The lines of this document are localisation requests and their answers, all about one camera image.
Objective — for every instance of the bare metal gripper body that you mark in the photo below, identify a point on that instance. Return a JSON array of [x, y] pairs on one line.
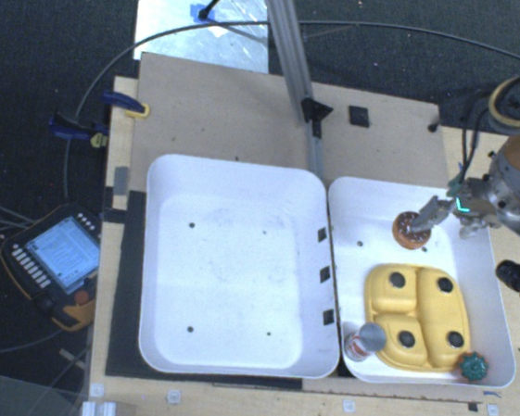
[[480, 202]]

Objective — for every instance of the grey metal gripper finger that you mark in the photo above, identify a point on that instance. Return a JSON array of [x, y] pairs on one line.
[[433, 213], [473, 227]]

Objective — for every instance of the brown doughnut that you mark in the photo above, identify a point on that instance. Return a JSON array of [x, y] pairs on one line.
[[407, 238]]

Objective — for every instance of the yellow divided plate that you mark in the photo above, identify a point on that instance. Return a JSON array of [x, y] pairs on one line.
[[425, 310]]

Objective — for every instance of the white plastic tray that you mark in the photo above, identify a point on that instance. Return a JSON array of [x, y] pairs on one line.
[[234, 274], [355, 269]]

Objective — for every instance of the black block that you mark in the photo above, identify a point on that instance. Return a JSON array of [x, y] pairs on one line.
[[359, 116]]

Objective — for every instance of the green broccoli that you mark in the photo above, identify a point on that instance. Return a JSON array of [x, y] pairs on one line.
[[473, 366]]

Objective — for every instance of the red and white can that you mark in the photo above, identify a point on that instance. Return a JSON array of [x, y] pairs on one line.
[[368, 338]]

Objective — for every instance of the brown cardboard board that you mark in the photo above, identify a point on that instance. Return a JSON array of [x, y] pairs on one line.
[[223, 119]]

